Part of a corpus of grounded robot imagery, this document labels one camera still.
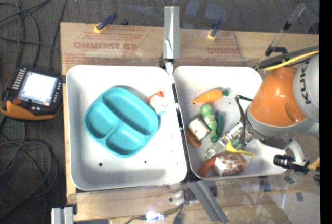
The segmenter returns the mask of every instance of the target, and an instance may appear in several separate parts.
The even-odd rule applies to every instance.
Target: teal divided plate
[[[118,157],[138,153],[154,136],[159,121],[148,104],[125,88],[112,87],[84,114],[84,128]]]

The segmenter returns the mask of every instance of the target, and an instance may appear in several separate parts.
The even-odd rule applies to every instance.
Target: orange carrot
[[[223,95],[228,96],[228,91],[220,91],[218,89],[213,89],[193,99],[192,103],[195,104],[198,102],[214,102],[220,100]]]

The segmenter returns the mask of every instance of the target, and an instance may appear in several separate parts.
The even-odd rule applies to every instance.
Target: green bottle
[[[204,104],[200,107],[199,111],[203,117],[204,123],[211,129],[211,142],[217,142],[219,139],[219,136],[217,135],[217,120],[213,114],[212,106],[210,104]]]

